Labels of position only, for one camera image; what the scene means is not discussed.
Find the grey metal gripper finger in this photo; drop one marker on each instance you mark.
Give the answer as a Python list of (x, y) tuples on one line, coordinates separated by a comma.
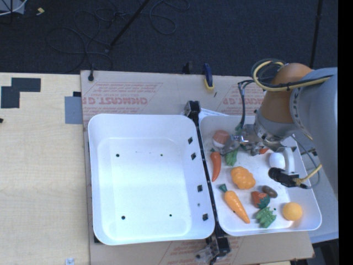
[(255, 149), (229, 145)]

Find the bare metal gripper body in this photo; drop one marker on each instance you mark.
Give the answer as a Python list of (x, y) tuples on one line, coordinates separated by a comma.
[(249, 135)]

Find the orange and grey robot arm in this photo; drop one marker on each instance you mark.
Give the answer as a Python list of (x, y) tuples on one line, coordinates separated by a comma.
[(314, 106)]

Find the small orange piece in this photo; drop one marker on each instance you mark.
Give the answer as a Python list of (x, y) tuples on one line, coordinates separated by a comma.
[(264, 150)]

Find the green leafy vegetable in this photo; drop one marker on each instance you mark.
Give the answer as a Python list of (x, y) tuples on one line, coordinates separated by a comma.
[(231, 159)]

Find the red-orange chili pepper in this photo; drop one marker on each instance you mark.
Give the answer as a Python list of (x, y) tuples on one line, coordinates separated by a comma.
[(216, 163)]

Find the white egg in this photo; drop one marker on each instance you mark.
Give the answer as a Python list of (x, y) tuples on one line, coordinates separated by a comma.
[(276, 160)]

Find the thin black rod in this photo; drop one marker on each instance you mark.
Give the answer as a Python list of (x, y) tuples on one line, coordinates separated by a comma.
[(204, 159)]

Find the orange bell pepper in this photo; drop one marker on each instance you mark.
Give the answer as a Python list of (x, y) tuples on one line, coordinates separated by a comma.
[(242, 178)]

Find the white paper label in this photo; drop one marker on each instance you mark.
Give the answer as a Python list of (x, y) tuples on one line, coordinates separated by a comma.
[(212, 112)]

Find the brown mushroom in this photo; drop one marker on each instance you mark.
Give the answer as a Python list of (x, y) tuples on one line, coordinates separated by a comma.
[(270, 191)]

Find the red strawberry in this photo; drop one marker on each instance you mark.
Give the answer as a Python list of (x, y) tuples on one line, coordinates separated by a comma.
[(259, 198)]

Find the orange carrot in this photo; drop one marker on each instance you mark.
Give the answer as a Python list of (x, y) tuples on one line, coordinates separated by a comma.
[(235, 203)]

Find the green ridged vegetable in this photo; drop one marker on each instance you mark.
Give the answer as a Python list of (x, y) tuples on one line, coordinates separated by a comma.
[(265, 217)]

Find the orange ball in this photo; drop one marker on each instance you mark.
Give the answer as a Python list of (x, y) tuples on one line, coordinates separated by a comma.
[(292, 211)]

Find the white plastic tray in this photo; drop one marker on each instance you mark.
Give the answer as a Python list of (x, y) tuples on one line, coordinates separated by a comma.
[(146, 181), (264, 225)]

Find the brown cardboard board red print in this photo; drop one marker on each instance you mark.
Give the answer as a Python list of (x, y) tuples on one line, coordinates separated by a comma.
[(165, 98)]

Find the black cylinder on white bracket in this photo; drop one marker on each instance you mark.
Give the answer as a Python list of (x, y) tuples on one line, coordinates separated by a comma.
[(284, 175)]

